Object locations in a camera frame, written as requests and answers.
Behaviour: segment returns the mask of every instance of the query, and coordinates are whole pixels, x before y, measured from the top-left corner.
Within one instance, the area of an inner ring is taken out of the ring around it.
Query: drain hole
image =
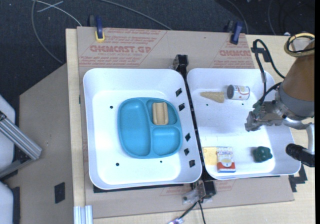
[[[179,111],[182,111],[184,108],[185,108],[185,104],[184,103],[179,105]]]
[[[189,154],[189,152],[190,152],[190,151],[189,151],[189,149],[188,149],[188,148],[186,148],[186,149],[184,150],[184,154],[185,154],[185,155],[188,155],[188,154]]]
[[[189,161],[189,166],[192,167],[192,166],[194,166],[194,165],[196,165],[195,160],[190,160],[190,161]]]
[[[176,93],[175,95],[178,97],[182,93],[182,89],[179,88],[175,93]]]
[[[186,141],[190,140],[190,138],[191,138],[190,134],[187,134],[187,135],[185,136]]]

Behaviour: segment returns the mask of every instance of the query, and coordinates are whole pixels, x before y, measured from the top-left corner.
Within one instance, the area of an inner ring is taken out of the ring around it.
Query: white sink basin
[[[274,85],[274,79],[267,75],[267,89]],[[187,75],[191,98],[202,147],[232,147],[235,162],[234,173],[218,172],[216,165],[205,165],[207,172],[217,180],[250,178],[262,176],[290,175],[299,171],[300,161],[286,153],[286,146],[294,143],[290,128],[261,126],[260,130],[247,132],[245,122],[253,105],[263,95],[263,83],[258,69],[205,69],[191,70]],[[230,100],[224,103],[200,96],[203,91],[226,93],[229,85],[248,86],[248,100]],[[272,101],[275,91],[265,98]],[[256,163],[253,150],[259,146],[271,149],[273,157]]]
[[[98,188],[109,190],[139,186],[192,183],[202,164],[185,83],[170,69],[95,68],[83,79],[89,175]],[[125,100],[160,98],[171,103],[181,123],[182,146],[167,157],[135,158],[126,153],[118,134],[118,110]]]

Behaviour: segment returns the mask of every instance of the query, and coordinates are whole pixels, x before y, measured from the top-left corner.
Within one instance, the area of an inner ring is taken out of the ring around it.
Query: small can
[[[250,89],[247,86],[230,85],[226,90],[228,99],[232,100],[248,100]]]

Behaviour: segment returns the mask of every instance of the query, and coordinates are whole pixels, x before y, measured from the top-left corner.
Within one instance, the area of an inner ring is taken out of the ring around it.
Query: blue plate
[[[165,102],[168,124],[153,123],[153,103]],[[173,155],[182,146],[182,129],[175,107],[159,98],[131,98],[118,110],[118,134],[122,148],[136,158],[160,158]]]

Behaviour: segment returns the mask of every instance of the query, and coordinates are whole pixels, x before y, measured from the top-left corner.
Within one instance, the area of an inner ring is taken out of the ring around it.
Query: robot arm
[[[307,37],[311,41],[302,51],[290,51],[289,45],[298,37]],[[289,144],[287,154],[303,164],[315,166],[315,125],[302,121],[315,115],[315,41],[309,33],[301,33],[289,38],[286,51],[297,57],[283,82],[271,89],[276,90],[271,102],[258,101],[249,112],[245,129],[256,131],[260,126],[286,125],[295,129],[306,129],[308,148]]]

